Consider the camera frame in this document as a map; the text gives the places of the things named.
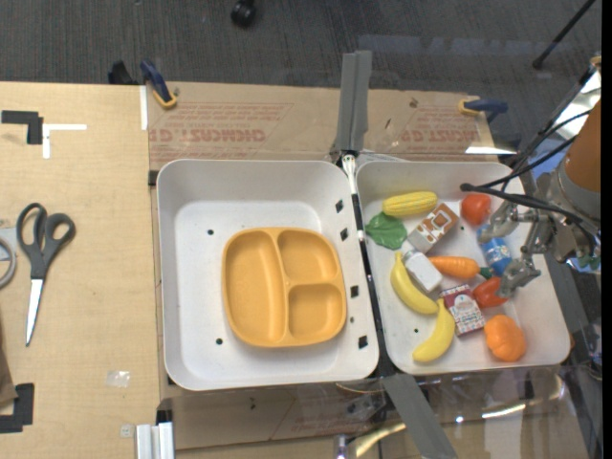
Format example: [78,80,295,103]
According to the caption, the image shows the grey tape roll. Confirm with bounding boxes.
[0,234,18,291]

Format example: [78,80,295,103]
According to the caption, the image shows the yellow corn cob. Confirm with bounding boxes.
[382,190,439,218]

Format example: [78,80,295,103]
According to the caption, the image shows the brown cardboard board red print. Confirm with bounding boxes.
[146,81,504,451]

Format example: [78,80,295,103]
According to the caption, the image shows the orange pumpkin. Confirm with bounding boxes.
[483,314,528,364]

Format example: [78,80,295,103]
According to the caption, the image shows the yellow banana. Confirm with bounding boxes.
[389,251,440,317]
[411,297,457,364]

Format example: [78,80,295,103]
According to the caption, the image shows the green lettuce leaf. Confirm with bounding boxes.
[364,211,408,251]

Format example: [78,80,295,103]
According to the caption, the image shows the orange divided plate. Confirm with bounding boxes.
[221,227,348,349]

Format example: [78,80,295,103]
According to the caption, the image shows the red pepper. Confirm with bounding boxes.
[471,276,511,311]

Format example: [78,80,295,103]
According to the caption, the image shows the red and white carton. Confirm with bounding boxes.
[439,283,487,338]

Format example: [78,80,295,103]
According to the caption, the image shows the orange carrot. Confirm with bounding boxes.
[427,254,493,281]

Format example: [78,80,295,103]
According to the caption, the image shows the black chair caster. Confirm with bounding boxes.
[229,0,257,29]

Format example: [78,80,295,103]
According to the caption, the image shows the white plastic tray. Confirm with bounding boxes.
[356,160,572,377]
[156,159,381,392]

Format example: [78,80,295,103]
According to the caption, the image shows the brown and white carton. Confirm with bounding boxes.
[406,202,460,255]

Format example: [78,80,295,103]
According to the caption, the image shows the grey handled scissors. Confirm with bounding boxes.
[15,202,77,349]

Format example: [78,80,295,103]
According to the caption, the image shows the white bottle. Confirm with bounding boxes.
[402,250,444,294]

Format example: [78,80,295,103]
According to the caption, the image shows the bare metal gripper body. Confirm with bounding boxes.
[523,174,600,265]

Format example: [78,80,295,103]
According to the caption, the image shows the orange-red tomato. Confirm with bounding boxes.
[460,192,493,227]

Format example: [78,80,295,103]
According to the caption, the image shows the blue can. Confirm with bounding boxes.
[476,225,514,277]

